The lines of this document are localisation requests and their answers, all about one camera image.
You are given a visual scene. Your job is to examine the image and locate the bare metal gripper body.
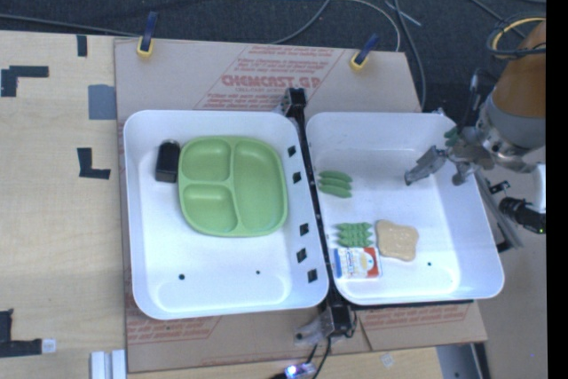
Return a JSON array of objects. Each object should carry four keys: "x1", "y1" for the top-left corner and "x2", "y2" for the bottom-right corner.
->
[{"x1": 445, "y1": 126, "x2": 539, "y2": 174}]

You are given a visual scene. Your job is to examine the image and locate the white plastic tray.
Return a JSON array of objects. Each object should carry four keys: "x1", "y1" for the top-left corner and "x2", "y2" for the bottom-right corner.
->
[
  {"x1": 122, "y1": 109, "x2": 330, "y2": 320},
  {"x1": 305, "y1": 111, "x2": 506, "y2": 306}
]

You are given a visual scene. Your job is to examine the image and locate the tan bread slice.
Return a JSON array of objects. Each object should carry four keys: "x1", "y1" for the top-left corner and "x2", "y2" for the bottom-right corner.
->
[{"x1": 375, "y1": 218, "x2": 420, "y2": 263}]

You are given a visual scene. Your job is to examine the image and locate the green ridged pea pods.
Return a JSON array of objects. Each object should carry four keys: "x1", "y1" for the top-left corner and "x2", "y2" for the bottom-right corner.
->
[{"x1": 335, "y1": 221, "x2": 375, "y2": 249}]

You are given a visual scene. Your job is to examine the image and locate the thin black rod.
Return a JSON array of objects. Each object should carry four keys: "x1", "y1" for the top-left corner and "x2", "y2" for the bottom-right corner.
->
[{"x1": 296, "y1": 110, "x2": 342, "y2": 308}]

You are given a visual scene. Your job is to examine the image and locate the white red and blue packet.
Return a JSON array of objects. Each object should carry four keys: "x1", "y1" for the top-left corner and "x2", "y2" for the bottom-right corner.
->
[{"x1": 333, "y1": 246, "x2": 383, "y2": 280}]

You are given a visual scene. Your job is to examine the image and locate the green divided plate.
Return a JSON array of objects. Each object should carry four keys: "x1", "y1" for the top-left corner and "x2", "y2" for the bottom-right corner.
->
[{"x1": 177, "y1": 136, "x2": 289, "y2": 238}]

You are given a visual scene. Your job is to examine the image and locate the brown cardboard board red print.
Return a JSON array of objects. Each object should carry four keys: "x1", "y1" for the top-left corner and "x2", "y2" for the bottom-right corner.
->
[{"x1": 113, "y1": 37, "x2": 489, "y2": 374}]

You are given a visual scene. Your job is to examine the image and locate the small black bottle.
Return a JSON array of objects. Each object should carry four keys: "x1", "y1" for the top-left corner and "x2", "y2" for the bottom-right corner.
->
[{"x1": 154, "y1": 139, "x2": 182, "y2": 184}]

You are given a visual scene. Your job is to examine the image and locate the black cylinder on white bracket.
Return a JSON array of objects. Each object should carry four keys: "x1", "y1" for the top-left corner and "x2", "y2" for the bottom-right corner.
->
[{"x1": 498, "y1": 162, "x2": 548, "y2": 235}]

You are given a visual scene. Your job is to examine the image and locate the black block with thin wires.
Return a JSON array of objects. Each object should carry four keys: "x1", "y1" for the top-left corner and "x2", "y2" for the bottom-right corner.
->
[
  {"x1": 283, "y1": 87, "x2": 308, "y2": 118},
  {"x1": 326, "y1": 302, "x2": 356, "y2": 336}
]

